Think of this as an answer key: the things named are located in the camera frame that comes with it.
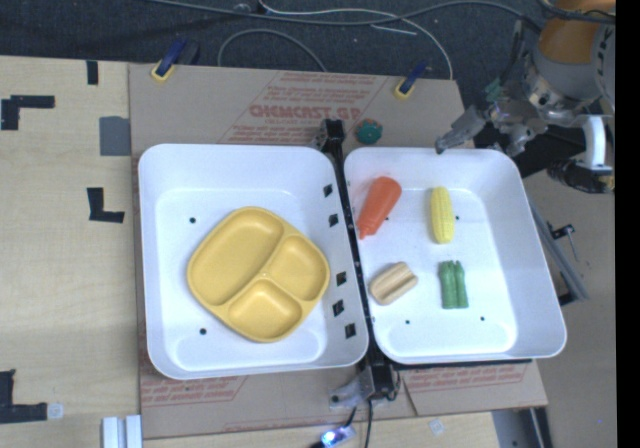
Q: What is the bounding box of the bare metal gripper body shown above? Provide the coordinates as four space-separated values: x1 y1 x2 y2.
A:
485 69 584 133

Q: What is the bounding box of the yellow corn cob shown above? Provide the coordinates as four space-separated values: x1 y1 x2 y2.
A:
429 186 457 245

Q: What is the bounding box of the green and orange round toy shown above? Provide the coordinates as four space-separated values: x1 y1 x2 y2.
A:
354 118 385 145

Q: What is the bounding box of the orange carrot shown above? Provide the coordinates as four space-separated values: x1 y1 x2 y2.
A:
355 175 404 241

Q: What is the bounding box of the white plastic tray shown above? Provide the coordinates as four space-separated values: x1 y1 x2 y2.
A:
137 142 371 381
343 145 568 366

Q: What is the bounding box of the green asparagus bundle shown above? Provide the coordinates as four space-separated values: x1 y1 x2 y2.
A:
437 259 470 311

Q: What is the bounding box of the thin black rod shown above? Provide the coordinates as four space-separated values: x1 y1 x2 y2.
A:
331 145 385 372

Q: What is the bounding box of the beige bread bun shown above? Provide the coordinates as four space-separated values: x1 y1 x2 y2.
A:
368 261 420 307

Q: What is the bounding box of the brown cardboard board, red print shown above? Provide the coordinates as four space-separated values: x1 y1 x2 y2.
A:
127 63 550 440

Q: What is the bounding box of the yellow divided plate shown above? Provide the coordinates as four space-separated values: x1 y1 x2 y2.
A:
186 205 332 344

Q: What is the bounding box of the black cylinder on white bracket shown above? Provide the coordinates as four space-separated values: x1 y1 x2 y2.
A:
546 114 617 195

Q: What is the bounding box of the black block with thin wires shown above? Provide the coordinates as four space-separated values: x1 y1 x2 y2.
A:
317 118 347 154
356 360 402 402

